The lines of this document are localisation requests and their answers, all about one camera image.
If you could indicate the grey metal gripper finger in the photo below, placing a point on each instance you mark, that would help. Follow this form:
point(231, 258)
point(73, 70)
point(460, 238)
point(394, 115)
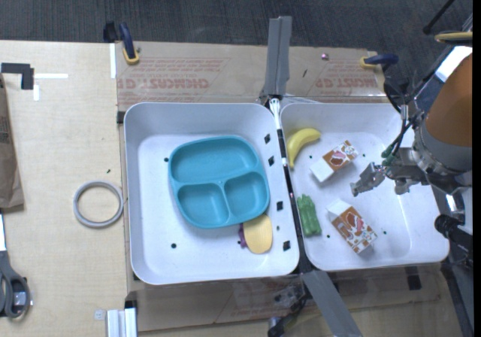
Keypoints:
point(402, 187)
point(366, 178)

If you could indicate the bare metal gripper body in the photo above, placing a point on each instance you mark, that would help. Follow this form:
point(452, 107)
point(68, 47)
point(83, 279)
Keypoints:
point(407, 160)

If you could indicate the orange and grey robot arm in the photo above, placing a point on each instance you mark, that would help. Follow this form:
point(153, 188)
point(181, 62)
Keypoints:
point(451, 102)

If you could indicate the white plastic tray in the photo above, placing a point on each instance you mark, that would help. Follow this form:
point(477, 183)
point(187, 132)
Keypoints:
point(413, 222)
point(158, 252)

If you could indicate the white and orange carton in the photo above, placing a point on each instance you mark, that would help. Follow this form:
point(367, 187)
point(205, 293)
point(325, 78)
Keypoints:
point(353, 228)
point(332, 160)

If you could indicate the green asparagus bundle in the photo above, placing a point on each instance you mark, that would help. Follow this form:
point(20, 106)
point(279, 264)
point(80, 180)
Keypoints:
point(309, 217)

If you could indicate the yellow banana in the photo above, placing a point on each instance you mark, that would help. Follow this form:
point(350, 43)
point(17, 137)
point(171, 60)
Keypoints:
point(298, 138)

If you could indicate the tan oval biscuit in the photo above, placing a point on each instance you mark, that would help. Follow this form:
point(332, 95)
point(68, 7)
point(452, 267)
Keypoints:
point(258, 235)

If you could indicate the purple grapes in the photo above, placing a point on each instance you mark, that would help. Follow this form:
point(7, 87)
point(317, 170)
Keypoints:
point(241, 235)

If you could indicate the blue divided plate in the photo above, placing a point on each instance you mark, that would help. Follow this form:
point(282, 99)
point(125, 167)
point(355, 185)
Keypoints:
point(214, 162)

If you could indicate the brown cardboard board red print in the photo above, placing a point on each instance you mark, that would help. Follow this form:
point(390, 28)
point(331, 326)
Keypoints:
point(225, 76)

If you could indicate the white tape roll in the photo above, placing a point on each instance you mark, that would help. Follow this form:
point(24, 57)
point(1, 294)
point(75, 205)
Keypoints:
point(79, 215)

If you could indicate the brown paper bag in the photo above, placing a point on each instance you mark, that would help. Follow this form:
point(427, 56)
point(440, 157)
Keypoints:
point(7, 162)

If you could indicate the grey scissors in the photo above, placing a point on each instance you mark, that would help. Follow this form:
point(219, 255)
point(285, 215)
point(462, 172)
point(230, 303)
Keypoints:
point(11, 283)

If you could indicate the black cylinder on white bracket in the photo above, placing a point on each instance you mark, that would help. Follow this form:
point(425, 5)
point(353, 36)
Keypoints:
point(452, 228)

